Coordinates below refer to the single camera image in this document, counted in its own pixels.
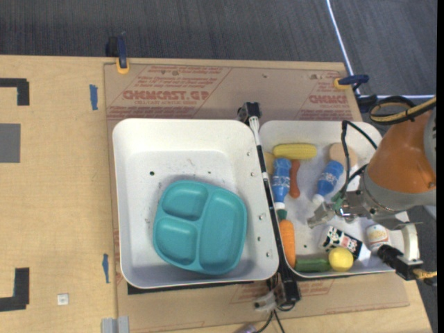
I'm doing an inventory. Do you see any black block with thin wires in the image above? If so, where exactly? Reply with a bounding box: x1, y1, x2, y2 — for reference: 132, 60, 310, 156
237, 101, 262, 123
276, 278, 301, 307

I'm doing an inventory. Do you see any small white can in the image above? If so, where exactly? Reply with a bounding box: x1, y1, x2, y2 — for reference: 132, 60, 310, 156
365, 223, 391, 253

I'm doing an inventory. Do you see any teal divided plate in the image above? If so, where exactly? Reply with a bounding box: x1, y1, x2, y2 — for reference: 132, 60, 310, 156
152, 180, 248, 276

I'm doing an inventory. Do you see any yellow corn cob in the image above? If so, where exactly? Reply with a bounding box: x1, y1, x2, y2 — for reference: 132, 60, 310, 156
272, 143, 318, 161

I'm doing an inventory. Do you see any thin black and white rod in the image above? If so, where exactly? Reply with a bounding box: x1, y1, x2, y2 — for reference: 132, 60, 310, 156
248, 115, 296, 284

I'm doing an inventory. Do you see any black cylinder on white bracket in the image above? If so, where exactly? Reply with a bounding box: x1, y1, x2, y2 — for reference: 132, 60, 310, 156
377, 222, 425, 281

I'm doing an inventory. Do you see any orange sausage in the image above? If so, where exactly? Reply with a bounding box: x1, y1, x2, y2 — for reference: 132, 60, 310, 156
289, 159, 302, 199

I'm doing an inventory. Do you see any yellow lemon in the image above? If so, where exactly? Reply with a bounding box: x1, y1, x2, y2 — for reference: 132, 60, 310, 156
327, 246, 355, 273

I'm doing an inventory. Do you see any brown cardboard board red print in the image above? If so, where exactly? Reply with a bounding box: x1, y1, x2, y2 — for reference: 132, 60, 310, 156
103, 59, 411, 329

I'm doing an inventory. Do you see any orange carrot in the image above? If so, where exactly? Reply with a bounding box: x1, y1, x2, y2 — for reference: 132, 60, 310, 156
276, 209, 297, 268

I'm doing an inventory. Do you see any cow print milk carton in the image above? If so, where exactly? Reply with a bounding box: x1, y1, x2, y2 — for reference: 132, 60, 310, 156
322, 225, 372, 261

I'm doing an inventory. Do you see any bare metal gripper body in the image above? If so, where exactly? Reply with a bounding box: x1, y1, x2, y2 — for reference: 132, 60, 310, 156
335, 187, 379, 222

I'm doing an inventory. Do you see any green pickle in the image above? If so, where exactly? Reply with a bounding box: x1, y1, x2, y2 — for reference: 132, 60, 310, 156
294, 257, 332, 274

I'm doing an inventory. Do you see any white plastic tray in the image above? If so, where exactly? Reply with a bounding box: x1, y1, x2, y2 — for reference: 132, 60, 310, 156
258, 119, 411, 279
112, 117, 280, 290

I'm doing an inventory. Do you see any blue bottle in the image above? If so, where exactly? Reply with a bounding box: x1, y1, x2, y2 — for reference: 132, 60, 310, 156
311, 160, 345, 205
271, 157, 293, 211

